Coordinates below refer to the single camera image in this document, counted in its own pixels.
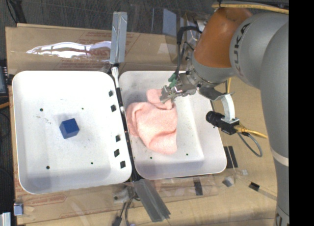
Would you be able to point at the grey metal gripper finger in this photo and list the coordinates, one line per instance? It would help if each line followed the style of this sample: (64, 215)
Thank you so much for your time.
(173, 97)
(164, 93)

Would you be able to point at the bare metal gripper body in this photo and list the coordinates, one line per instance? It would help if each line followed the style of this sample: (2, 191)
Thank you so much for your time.
(185, 85)

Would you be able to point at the pink cloth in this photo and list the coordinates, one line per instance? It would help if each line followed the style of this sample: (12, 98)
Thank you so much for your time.
(154, 126)

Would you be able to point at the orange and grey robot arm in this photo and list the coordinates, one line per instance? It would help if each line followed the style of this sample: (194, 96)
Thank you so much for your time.
(257, 48)

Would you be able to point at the white plastic tray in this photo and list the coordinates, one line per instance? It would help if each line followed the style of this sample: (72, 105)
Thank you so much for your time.
(73, 146)
(196, 136)

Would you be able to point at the blue cube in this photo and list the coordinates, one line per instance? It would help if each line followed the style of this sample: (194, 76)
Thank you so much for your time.
(69, 128)

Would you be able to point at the brown cardboard board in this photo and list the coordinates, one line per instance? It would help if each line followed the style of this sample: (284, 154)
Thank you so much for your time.
(73, 45)

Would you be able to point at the black cylinder on white bracket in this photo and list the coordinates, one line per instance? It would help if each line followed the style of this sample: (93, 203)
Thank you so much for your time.
(224, 121)

